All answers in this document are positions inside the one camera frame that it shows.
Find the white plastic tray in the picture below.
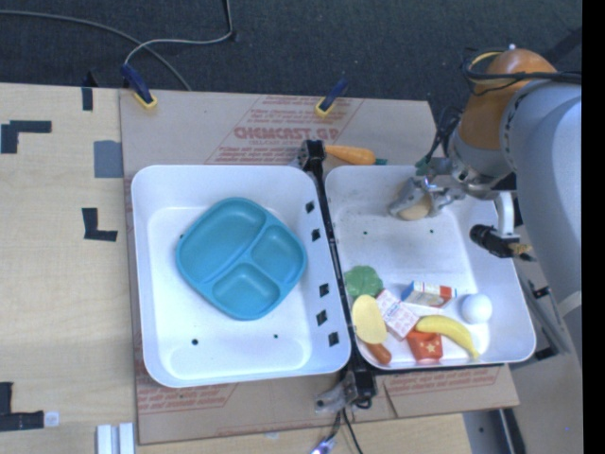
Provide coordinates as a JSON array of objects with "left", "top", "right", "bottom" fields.
[
  {"left": 323, "top": 164, "right": 538, "bottom": 372},
  {"left": 130, "top": 164, "right": 353, "bottom": 390}
]

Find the green broccoli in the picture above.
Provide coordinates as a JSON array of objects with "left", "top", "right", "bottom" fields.
[{"left": 342, "top": 265, "right": 386, "bottom": 301}]

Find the orange carrot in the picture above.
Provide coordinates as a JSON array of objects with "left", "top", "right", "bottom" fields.
[{"left": 324, "top": 144, "right": 389, "bottom": 167}]

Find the yellow banana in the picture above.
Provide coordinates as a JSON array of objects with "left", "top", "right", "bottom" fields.
[{"left": 414, "top": 314, "right": 481, "bottom": 361}]

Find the tan bread roll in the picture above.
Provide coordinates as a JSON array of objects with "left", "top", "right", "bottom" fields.
[{"left": 398, "top": 195, "right": 433, "bottom": 222}]

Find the black block with wires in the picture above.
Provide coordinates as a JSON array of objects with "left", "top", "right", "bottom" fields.
[
  {"left": 352, "top": 369, "right": 379, "bottom": 409},
  {"left": 296, "top": 139, "right": 328, "bottom": 172}
]

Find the black cylinder on white bracket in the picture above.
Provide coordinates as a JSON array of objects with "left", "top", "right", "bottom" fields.
[{"left": 469, "top": 190, "right": 524, "bottom": 260}]

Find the brown cardboard board red print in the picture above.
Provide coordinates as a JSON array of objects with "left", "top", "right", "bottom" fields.
[{"left": 117, "top": 87, "right": 521, "bottom": 446}]

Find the orange sausage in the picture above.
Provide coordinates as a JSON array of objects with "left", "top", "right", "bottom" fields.
[{"left": 363, "top": 340, "right": 393, "bottom": 367}]

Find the yellow oval slice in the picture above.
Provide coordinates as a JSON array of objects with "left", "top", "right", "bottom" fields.
[{"left": 351, "top": 293, "right": 389, "bottom": 346}]

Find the white and red packet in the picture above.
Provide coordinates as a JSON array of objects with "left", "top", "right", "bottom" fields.
[{"left": 374, "top": 288, "right": 421, "bottom": 341}]

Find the thin black rod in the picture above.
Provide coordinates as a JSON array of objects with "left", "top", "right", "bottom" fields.
[{"left": 309, "top": 164, "right": 366, "bottom": 375}]

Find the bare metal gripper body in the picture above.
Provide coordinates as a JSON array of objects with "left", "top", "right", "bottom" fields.
[{"left": 414, "top": 155, "right": 503, "bottom": 200}]

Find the blue divided plate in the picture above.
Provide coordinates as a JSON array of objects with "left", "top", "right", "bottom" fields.
[{"left": 174, "top": 196, "right": 309, "bottom": 323}]

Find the blue white orange carton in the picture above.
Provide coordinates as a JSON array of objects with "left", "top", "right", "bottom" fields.
[{"left": 400, "top": 280, "right": 458, "bottom": 309}]

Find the white ball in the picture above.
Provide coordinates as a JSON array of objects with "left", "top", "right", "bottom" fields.
[{"left": 460, "top": 292, "right": 494, "bottom": 324}]

